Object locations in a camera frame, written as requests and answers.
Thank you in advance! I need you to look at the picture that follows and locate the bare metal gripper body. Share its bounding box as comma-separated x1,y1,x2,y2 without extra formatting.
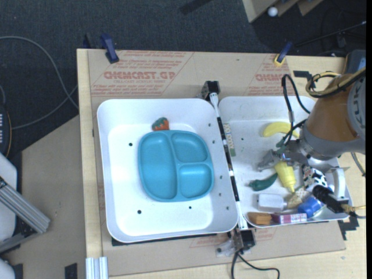
278,139,332,173

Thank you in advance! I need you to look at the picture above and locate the green pepper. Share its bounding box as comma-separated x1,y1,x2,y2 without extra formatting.
248,172,279,192

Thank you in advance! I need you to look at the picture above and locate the yellow squeeze bottle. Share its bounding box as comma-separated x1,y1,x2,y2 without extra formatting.
274,161,296,194

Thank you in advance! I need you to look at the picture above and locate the yellow banana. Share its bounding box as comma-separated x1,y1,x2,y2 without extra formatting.
262,121,301,140

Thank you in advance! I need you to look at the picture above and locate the black and white cow carton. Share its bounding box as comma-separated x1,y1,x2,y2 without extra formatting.
301,164,330,192

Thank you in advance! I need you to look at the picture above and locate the colourful flat strip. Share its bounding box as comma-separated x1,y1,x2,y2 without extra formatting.
223,122,237,158

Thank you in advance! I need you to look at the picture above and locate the thin black and white rod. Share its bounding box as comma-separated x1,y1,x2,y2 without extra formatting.
209,92,242,230

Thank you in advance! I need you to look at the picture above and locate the white plastic tray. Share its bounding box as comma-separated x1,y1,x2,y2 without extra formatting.
96,98,240,244
217,95,354,230

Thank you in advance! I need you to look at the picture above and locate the orange bread slice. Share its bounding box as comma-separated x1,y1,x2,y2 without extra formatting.
247,211,273,225

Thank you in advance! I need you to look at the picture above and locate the blue bottle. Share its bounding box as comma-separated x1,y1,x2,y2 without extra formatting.
297,196,323,219

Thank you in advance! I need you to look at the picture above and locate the pink and white carton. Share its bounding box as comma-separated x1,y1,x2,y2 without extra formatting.
270,212,308,224

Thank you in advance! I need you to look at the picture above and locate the blue divided plate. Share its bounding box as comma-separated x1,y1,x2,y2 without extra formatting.
137,130,215,203

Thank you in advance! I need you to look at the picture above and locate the red strawberry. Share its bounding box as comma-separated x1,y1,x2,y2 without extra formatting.
151,116,170,132

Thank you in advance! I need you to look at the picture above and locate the brown cardboard board red print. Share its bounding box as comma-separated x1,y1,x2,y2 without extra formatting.
87,49,347,277

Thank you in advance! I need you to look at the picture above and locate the black cylinder on white bracket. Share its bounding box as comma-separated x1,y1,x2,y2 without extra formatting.
312,167,354,214

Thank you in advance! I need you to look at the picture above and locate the black block with thin wires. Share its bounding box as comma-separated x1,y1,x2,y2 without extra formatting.
216,228,257,257
199,80,221,100

